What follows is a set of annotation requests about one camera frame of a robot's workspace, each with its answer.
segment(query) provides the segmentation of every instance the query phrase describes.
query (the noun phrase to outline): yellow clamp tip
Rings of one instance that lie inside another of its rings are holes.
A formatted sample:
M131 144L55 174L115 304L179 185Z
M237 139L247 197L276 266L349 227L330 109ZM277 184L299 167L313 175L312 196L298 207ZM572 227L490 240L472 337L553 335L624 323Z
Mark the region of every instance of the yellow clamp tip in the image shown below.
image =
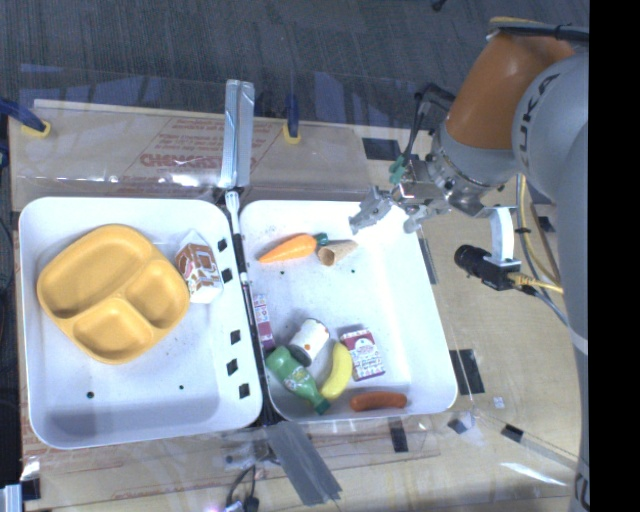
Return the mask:
M285 125L282 127L282 133L284 134L284 140L288 143L288 144L297 144L298 142L300 142L300 131L298 131L298 136L297 137L292 137L291 134L289 133L289 126L285 123Z
M48 123L47 121L42 121L42 122L44 123L43 132L39 132L38 130L34 130L30 126L23 124L21 127L22 133L26 135L30 135L31 137L38 137L39 139L44 139L45 137L48 137L49 133L51 133L51 123Z

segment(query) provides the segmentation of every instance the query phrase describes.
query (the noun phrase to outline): sausage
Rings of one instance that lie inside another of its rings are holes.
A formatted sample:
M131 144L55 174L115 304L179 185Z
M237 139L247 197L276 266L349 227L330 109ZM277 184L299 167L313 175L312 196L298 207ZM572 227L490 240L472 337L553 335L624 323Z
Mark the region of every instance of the sausage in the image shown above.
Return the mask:
M392 391L369 391L353 396L349 401L349 405L356 412L382 409L384 407L403 409L407 405L407 395Z

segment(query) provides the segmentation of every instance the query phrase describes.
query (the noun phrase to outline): yellow cable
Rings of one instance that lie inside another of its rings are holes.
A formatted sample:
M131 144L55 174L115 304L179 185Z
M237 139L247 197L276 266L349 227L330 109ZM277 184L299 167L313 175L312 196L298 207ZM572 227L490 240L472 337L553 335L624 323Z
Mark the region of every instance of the yellow cable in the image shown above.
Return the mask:
M527 230L528 228L526 225L525 214L524 214L524 192L525 192L526 184L527 184L527 179L524 177L524 175L521 175L520 190L518 190L518 194L519 194L518 207L520 209L520 219L521 219L520 222L522 223L520 227L522 228L522 236L524 237L524 243L527 246L527 250L529 251L529 255L531 256L531 259L538 266L538 270L542 272L547 277L547 279L549 279L553 283L553 285L555 285L556 287L560 287L560 282L555 277L553 272L550 272L549 270L547 270L547 268L542 264L542 262L540 262L540 260L536 257L535 251L533 250L533 246L531 245L531 240L529 239L529 233Z
M507 277L513 281L516 286L539 286L540 288L547 288L549 290L553 290L554 292L563 293L563 290L560 286L556 286L554 284L545 283L544 281L540 281L539 279L535 279L526 274L522 274L520 272L509 272Z

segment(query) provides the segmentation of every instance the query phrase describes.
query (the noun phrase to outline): toy carrot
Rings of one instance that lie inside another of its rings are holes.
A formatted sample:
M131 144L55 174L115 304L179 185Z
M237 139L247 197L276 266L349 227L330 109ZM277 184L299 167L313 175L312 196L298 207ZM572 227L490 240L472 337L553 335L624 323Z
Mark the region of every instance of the toy carrot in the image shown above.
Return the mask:
M318 245L326 245L328 241L326 233L320 233L315 236L303 233L277 245L258 258L258 261L260 263L274 263L276 261L304 258L313 254Z

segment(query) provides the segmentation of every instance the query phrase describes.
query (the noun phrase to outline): banana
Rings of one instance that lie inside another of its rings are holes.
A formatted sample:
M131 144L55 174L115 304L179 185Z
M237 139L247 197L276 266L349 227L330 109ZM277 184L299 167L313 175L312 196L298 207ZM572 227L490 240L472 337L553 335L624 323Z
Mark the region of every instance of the banana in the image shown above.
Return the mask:
M342 343L335 343L331 358L331 373L320 388L320 394L327 400L335 400L342 394L353 371L351 352Z

